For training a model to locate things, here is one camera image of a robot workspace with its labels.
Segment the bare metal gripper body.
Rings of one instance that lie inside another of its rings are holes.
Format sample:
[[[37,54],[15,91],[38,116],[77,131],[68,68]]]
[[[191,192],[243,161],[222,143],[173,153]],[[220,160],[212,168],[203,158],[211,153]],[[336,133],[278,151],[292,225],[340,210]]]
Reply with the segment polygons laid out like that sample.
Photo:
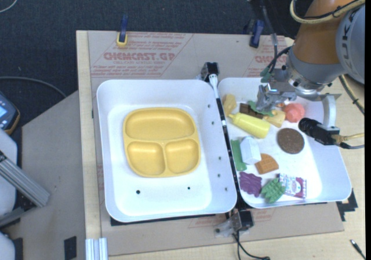
[[[326,76],[316,68],[275,68],[267,73],[269,89],[286,96],[316,100],[320,91],[328,84]]]

